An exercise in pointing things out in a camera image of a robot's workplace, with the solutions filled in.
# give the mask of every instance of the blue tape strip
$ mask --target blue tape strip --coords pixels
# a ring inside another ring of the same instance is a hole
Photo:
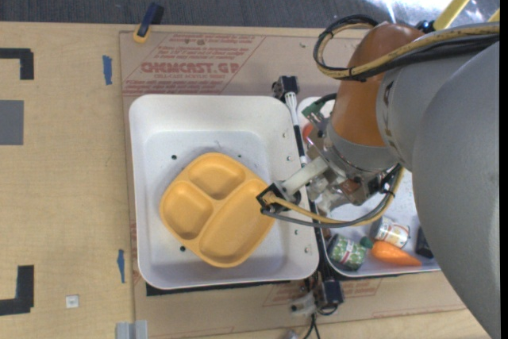
[[[111,57],[102,56],[102,70],[104,71],[104,79],[106,80],[106,85],[111,85],[113,82],[111,81],[111,77],[113,76],[113,67],[111,66]]]
[[[124,251],[122,249],[118,250],[117,264],[118,269],[120,270],[121,283],[125,284],[125,259]]]

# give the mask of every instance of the black corner marker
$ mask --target black corner marker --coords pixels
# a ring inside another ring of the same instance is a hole
[[[16,296],[0,300],[0,316],[28,314],[33,307],[33,266],[17,266]]]
[[[0,58],[19,60],[19,79],[33,79],[33,52],[30,48],[0,48]]]

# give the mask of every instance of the carrot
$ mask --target carrot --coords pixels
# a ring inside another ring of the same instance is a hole
[[[421,266],[421,261],[416,257],[411,256],[401,248],[393,246],[385,241],[375,241],[372,243],[370,239],[362,238],[360,242],[363,246],[371,250],[372,255],[386,263],[397,264],[400,266]]]

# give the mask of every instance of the wooden table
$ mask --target wooden table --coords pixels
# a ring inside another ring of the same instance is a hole
[[[0,145],[0,301],[16,297],[18,266],[34,268],[33,307],[0,316],[0,338],[112,338],[117,322],[135,320],[118,42],[125,30],[134,26],[0,23],[0,48],[30,48],[35,58],[34,80],[20,80],[19,60],[0,60],[0,100],[24,101],[22,145]],[[110,85],[102,56],[112,59]],[[66,304],[72,295],[79,306]],[[287,332],[258,325],[256,332],[213,337],[281,338]],[[295,321],[294,331],[303,334],[304,325]],[[467,310],[355,322],[320,318],[318,325],[321,337],[488,337]]]

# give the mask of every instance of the can label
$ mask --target can label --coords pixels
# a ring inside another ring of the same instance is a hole
[[[410,237],[410,227],[407,225],[399,225],[383,216],[372,224],[371,237],[378,241],[385,241],[393,246],[402,248]]]
[[[360,268],[365,259],[366,248],[341,235],[336,235],[329,247],[330,259],[351,270]]]

